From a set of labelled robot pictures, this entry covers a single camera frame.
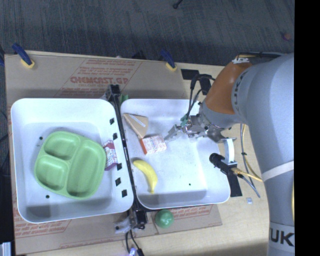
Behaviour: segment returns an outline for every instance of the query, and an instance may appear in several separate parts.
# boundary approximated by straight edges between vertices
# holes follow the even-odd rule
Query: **green plate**
[[[36,181],[45,189],[73,199],[87,199],[98,189],[106,152],[97,142],[68,131],[51,133],[34,166]]]

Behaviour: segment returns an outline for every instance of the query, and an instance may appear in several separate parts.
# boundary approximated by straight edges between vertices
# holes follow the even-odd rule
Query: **green ball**
[[[155,215],[155,223],[163,229],[169,228],[174,223],[174,215],[167,209],[158,211]]]

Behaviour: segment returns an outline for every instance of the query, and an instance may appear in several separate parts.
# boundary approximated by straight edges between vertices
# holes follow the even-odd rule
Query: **white tray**
[[[146,137],[157,134],[165,137],[174,124],[180,124],[188,106],[189,101],[185,99],[128,99],[121,105],[121,115],[148,117]],[[198,110],[199,106],[195,104],[191,114],[195,115]],[[215,142],[203,137],[191,142],[183,134],[168,142],[165,151],[145,155],[136,133],[123,117],[122,122],[131,162],[135,159],[146,161],[158,176],[154,194],[151,194],[144,174],[131,165],[137,197],[144,207],[152,210],[189,207],[219,204],[229,199],[227,176],[209,161],[212,153],[219,153]]]
[[[134,196],[118,121],[109,102],[102,99],[25,98],[13,104],[11,121],[17,207],[26,221],[43,223],[113,214],[125,212],[132,206]],[[88,199],[71,199],[50,192],[37,183],[34,165],[43,141],[55,131],[77,133],[99,144],[113,140],[116,133],[114,146],[122,168],[117,170],[115,166],[105,171],[97,192]]]

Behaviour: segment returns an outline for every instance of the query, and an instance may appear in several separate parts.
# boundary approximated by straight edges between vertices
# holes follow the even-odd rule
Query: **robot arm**
[[[216,143],[232,125],[250,128],[255,155],[265,185],[270,226],[268,256],[295,255],[292,211],[294,183],[294,54],[251,65],[237,58],[217,76],[196,116],[175,126],[189,137],[209,137]]]

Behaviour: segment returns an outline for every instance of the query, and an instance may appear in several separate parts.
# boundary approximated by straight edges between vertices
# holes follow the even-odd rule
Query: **yellow banana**
[[[150,193],[153,194],[158,183],[158,176],[155,170],[150,164],[143,160],[135,160],[133,161],[133,165],[144,173],[144,175],[146,176],[146,180],[150,186]]]

